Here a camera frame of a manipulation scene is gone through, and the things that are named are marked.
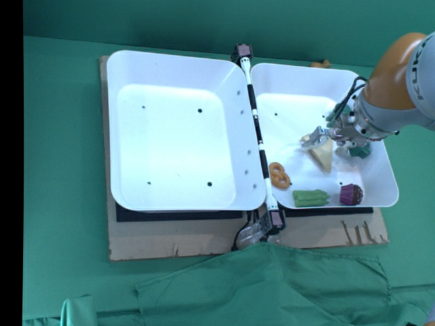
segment cable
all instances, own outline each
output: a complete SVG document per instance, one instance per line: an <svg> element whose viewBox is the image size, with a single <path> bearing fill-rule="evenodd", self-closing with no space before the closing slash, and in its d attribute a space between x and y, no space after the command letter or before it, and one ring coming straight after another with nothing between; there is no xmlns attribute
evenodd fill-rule
<svg viewBox="0 0 435 326"><path fill-rule="evenodd" d="M362 76L357 76L354 79L352 86L351 86L351 89L348 91L346 97L342 100L342 102L334 110L334 112L336 113L335 118L334 118L335 120L337 120L340 117L341 113L345 109L347 102L349 101L352 94L355 93L357 90L363 88L366 85L366 84L360 84L358 87L355 87L358 80L362 80L362 81L367 82L367 79L365 77L362 77Z"/></svg>
<svg viewBox="0 0 435 326"><path fill-rule="evenodd" d="M239 248L237 247L237 243L236 243L237 237L239 236L240 232L242 232L242 230L244 230L249 225L249 222L251 222L252 213L253 213L252 211L247 211L246 212L247 221L243 225L243 227L240 230L237 231L236 236L234 237L234 241L232 242L231 251L237 251L237 250L239 250Z"/></svg>
<svg viewBox="0 0 435 326"><path fill-rule="evenodd" d="M254 216L253 216L252 222L255 223L259 219L260 219L260 215L258 214L258 209L256 209L256 210L254 210Z"/></svg>

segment green table surface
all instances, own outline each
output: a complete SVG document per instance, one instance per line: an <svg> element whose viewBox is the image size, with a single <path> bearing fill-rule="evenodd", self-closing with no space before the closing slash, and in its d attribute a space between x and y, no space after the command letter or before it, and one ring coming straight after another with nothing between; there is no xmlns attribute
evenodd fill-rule
<svg viewBox="0 0 435 326"><path fill-rule="evenodd" d="M99 56L143 50L229 59L232 49L201 54L24 37L23 50L23 320L58 316L65 299L87 293L99 312L136 310L135 284L207 257L109 261ZM379 257L398 295L435 291L435 134L409 126L385 146L400 192L382 209L390 243L317 250Z"/></svg>

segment green fabric drape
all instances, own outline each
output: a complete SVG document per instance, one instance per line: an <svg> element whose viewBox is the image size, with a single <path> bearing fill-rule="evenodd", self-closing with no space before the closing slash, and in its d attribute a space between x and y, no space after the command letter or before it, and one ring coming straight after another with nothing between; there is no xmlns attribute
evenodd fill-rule
<svg viewBox="0 0 435 326"><path fill-rule="evenodd" d="M147 326L421 325L378 259L260 243L137 285Z"/></svg>
<svg viewBox="0 0 435 326"><path fill-rule="evenodd" d="M60 314L61 326L98 326L94 298L91 295L68 298Z"/></svg>

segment orange object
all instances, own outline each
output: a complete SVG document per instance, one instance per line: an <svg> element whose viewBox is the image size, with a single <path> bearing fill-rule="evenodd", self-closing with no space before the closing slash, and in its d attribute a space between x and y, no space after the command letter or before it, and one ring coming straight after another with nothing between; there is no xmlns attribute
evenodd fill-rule
<svg viewBox="0 0 435 326"><path fill-rule="evenodd" d="M284 167L278 162L273 162L269 165L269 173L271 175L272 185L285 189L290 186L290 178L285 173Z"/></svg>
<svg viewBox="0 0 435 326"><path fill-rule="evenodd" d="M312 62L310 64L311 68L323 68L323 69L327 69L331 67L331 63L329 62L328 59L325 59L323 62Z"/></svg>
<svg viewBox="0 0 435 326"><path fill-rule="evenodd" d="M413 50L425 36L422 33L405 34L388 48L363 89L368 103L384 109L415 108L406 89L406 67Z"/></svg>

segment cheese wedge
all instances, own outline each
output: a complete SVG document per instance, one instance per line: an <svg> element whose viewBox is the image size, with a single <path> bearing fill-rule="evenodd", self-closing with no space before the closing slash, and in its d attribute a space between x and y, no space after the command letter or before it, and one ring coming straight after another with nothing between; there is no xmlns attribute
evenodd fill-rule
<svg viewBox="0 0 435 326"><path fill-rule="evenodd" d="M304 135L301 138L301 141L305 142L310 138L310 134ZM328 139L326 143L324 143L320 147L316 147L315 149L310 149L310 153L313 157L319 161L321 166L325 168L328 173L331 173L332 166L332 139Z"/></svg>

